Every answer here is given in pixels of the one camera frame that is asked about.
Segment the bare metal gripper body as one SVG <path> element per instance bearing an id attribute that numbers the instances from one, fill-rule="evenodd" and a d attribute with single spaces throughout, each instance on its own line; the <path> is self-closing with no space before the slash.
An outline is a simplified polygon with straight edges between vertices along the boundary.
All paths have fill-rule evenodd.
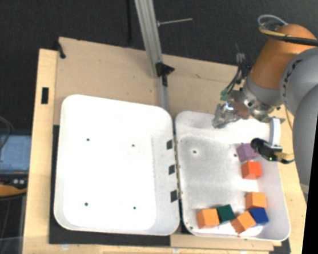
<path id="1" fill-rule="evenodd" d="M 225 103 L 224 110 L 230 113 L 234 118 L 254 119 L 262 122 L 269 122 L 270 113 L 273 112 L 272 106 L 266 105 L 246 89 L 233 90 Z"/>

